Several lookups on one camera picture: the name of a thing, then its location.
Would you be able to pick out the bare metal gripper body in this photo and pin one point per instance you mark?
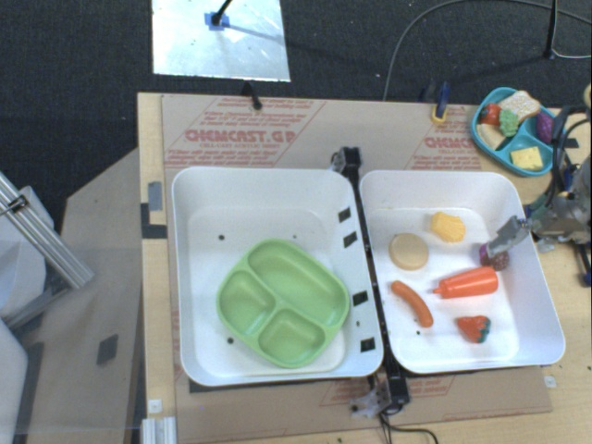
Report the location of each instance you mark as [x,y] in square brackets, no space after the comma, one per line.
[562,220]

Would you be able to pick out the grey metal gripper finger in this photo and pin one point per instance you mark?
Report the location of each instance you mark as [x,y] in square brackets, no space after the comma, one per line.
[506,236]

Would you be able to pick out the purple toy grapes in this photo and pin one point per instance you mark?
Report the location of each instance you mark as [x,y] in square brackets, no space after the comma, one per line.
[497,262]

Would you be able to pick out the orange squeeze bottle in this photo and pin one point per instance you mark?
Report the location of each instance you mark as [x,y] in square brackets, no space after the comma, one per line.
[472,283]

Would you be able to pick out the yellow ridged toy food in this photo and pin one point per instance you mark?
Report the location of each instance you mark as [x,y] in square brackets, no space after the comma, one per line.
[447,227]

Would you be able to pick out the yellow toy cheese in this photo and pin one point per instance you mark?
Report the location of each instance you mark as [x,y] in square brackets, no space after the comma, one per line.
[526,158]

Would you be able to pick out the blue divided plate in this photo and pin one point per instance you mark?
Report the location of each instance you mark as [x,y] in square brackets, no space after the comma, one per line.
[518,140]

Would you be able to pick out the red toy strawberry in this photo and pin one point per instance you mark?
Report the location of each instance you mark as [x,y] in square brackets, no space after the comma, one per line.
[471,327]

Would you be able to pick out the tan round biscuit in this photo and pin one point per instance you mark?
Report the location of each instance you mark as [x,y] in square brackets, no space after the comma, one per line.
[408,251]

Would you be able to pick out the cream toy food piece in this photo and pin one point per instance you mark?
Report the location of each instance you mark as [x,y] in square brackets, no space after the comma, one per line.
[490,136]

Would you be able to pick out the green toy broccoli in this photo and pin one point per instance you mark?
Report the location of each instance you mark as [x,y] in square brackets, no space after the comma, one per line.
[509,123]

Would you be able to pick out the orange toy sausage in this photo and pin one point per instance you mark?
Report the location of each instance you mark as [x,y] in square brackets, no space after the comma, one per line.
[411,301]

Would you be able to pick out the red toy tomato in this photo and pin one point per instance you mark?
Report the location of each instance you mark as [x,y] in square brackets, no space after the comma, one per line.
[490,114]

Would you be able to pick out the toy bread slice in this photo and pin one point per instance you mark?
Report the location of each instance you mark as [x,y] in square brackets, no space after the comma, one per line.
[520,104]

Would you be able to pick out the white plastic tray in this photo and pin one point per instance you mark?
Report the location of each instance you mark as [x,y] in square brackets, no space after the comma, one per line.
[203,192]
[462,354]

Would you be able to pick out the thin black rod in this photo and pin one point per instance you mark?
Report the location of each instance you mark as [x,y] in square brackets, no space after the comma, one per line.
[370,257]

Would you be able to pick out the green divided plate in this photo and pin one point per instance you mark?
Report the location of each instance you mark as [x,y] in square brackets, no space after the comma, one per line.
[282,271]

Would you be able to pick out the brown cardboard board red print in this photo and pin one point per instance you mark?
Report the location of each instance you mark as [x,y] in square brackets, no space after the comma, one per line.
[287,127]

